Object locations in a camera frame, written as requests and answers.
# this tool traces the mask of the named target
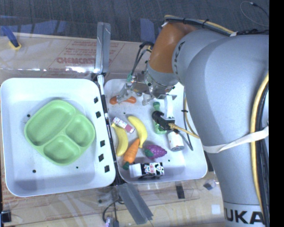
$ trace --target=purple toy vegetable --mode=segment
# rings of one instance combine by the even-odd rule
[[[164,156],[165,154],[167,154],[167,151],[157,145],[148,145],[144,149],[144,154],[147,158],[153,160],[155,158]]]

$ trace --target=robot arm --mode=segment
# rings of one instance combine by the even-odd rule
[[[150,100],[168,95],[178,82],[185,87],[191,118],[208,148],[248,138],[268,121],[268,35],[230,34],[167,23],[141,80]],[[131,90],[136,85],[133,80]],[[257,97],[261,103],[255,104]],[[250,141],[208,153],[220,182],[227,227],[269,226],[268,140]]]

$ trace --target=carrot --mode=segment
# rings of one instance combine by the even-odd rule
[[[131,96],[130,98],[128,98],[127,100],[125,100],[124,102],[128,102],[131,104],[135,104],[137,102],[137,99],[134,96]],[[112,97],[109,100],[109,103],[112,105],[115,105],[117,103],[117,96]]]
[[[124,170],[128,170],[129,164],[133,163],[134,160],[136,159],[136,155],[139,149],[139,144],[140,144],[140,139],[137,138],[124,153],[124,158],[123,158],[123,160],[125,161],[125,164],[123,165]]]

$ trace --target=green plate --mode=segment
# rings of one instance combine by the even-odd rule
[[[43,106],[26,123],[27,141],[54,164],[65,166],[77,160],[95,139],[90,120],[63,100]]]

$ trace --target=white tray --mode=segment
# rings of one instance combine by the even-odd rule
[[[113,96],[116,96],[120,92],[125,82],[126,80],[124,79],[112,79],[105,84],[105,95],[110,121],[112,122],[112,119],[114,117],[118,117],[121,120],[129,123],[129,121],[127,120],[127,116],[137,116],[143,121],[148,130],[148,138],[144,145],[157,144],[163,147],[168,153],[163,157],[157,158],[156,160],[163,163],[165,175],[161,178],[143,178],[143,180],[131,178],[129,171],[124,170],[122,168],[123,157],[117,157],[119,168],[118,170],[122,178],[128,183],[155,183],[193,180],[204,177],[207,173],[207,163],[204,156],[202,144],[199,139],[190,136],[190,140],[194,148],[193,151],[191,151],[191,149],[184,142],[184,150],[174,152],[170,150],[167,135],[157,135],[154,132],[151,113],[153,112],[152,103],[155,100],[151,101],[148,105],[143,106],[143,98],[137,97],[135,94],[133,94],[133,96],[137,99],[137,102],[135,104],[122,102],[121,104],[112,105],[109,103],[109,99]],[[175,124],[180,126],[181,128],[184,128],[183,112],[181,111],[183,110],[183,90],[184,87],[180,83],[178,83],[175,89],[173,89],[170,93],[177,95],[176,99],[173,101],[173,114],[176,119]],[[160,110],[164,112],[164,100],[157,101],[160,102]],[[193,122],[189,114],[188,119],[191,126],[194,128]],[[138,137],[136,131],[134,131],[132,134],[128,133],[127,136],[129,140],[129,145],[131,145],[134,139]],[[135,163],[144,162],[152,162],[152,160],[149,160],[143,154],[142,150],[139,150],[135,159]]]
[[[67,166],[49,162],[24,136],[28,115],[34,115],[54,99],[73,104],[96,128],[92,145]],[[28,197],[79,191],[108,186],[114,181],[115,167],[95,83],[86,79],[13,78],[2,83],[0,100],[5,177],[12,194]]]

